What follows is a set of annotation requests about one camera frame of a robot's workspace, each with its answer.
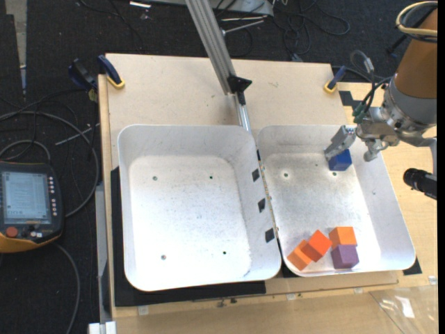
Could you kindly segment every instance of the black floor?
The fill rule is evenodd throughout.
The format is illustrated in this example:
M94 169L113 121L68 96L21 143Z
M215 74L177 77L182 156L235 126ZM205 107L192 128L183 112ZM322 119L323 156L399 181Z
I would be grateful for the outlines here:
M205 56L191 16L183 6L153 3L146 13L126 1L114 1L114 6L108 0L83 1L91 8L79 0L28 0L24 99L13 18L6 15L4 1L0 0L1 115L45 95L66 92L47 99L39 105L39 111L87 129L95 120L95 106L84 92L69 93L76 89L68 77L68 66L74 59L80 58L92 73L97 73L95 57L108 51ZM270 18L247 31L229 34L227 46L234 58L290 61L294 57L302 62L348 67L353 67L350 53L360 49L373 61L375 73L387 77L395 72L408 42L388 54L387 48L401 37L394 26L395 18L417 1L425 0L289 0L288 6L277 4L275 20ZM226 29L233 26L223 25ZM348 73L346 80L363 79ZM36 140L50 150L61 178L65 207L70 211L94 187L95 169L89 148L80 139L56 146L56 142L73 134L60 122L37 118L35 130ZM32 138L33 133L32 116L1 121L0 149ZM98 141L97 136L95 149L100 156ZM45 154L37 148L22 158L35 160L45 160ZM99 321L94 199L67 219L58 244L72 255L79 268L81 299L72 333L84 334L89 323ZM76 278L70 262L54 246L4 255L0 298L0 333L65 333L76 299Z

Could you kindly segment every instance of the white tray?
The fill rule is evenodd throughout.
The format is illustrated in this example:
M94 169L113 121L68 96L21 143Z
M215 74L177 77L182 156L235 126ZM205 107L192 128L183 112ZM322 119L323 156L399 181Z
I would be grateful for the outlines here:
M288 268L299 276L406 269L415 251L381 157L365 162L367 148L357 139L350 148L353 164L344 172L329 170L323 151L339 126L270 126L258 135L273 216ZM287 255L315 230L326 236L336 226L353 226L359 264L333 267L330 250L302 271Z
M124 270L135 288L266 280L280 270L251 134L131 125L118 152Z

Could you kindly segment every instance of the wooden table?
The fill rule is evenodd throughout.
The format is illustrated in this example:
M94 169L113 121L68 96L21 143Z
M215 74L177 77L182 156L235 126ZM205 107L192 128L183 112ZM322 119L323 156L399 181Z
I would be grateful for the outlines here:
M372 291L428 286L437 278L437 202L403 183L410 167L430 170L429 149L400 144L384 159L423 273L402 271L266 281L266 295L115 307L110 171L118 166L117 136L131 124L235 125L236 109L223 95L207 58L109 54L126 86L116 90L99 76L102 166L108 242L111 316L118 333L399 333ZM237 75L253 80L246 91L252 134L267 125L353 124L339 92L327 94L328 64L233 60ZM367 83L341 83L360 100ZM375 105L382 91L375 96ZM434 135L436 130L428 131Z

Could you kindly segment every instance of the wooden block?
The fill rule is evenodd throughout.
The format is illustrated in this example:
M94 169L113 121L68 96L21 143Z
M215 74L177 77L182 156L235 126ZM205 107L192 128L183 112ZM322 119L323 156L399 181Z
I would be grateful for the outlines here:
M329 233L332 249L337 245L357 245L354 228L352 226L337 226Z
M289 254L287 259L292 262L292 264L302 271L308 264L312 262L312 259L308 256L306 256L302 251L301 248L307 244L306 240L302 240L296 248L293 249L293 251Z
M319 261L329 250L332 241L326 237L320 230L315 231L306 245L301 248L301 251L313 261Z
M356 245L337 245L331 251L332 262L335 269L351 269L359 263Z

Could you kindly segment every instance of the screen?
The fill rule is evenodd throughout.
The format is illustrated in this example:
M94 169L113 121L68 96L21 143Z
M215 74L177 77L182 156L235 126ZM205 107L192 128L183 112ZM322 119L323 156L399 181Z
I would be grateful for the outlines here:
M51 223L47 176L44 173L3 172L5 224L37 220Z

